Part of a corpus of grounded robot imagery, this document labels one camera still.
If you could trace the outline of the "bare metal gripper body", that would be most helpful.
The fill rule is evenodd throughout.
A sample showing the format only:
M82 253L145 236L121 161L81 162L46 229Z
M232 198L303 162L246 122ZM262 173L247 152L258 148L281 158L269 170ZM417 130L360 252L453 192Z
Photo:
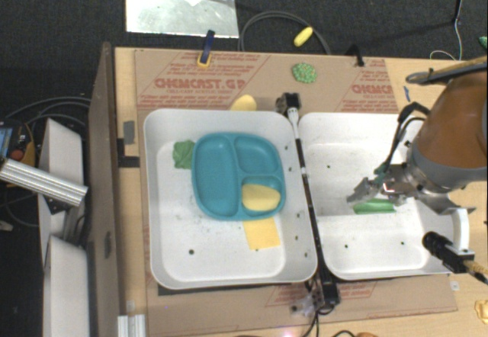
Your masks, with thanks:
M412 164L402 163L375 169L375 186L394 205L405 204L409 198L420 201L431 210L450 210L449 188L437 185Z

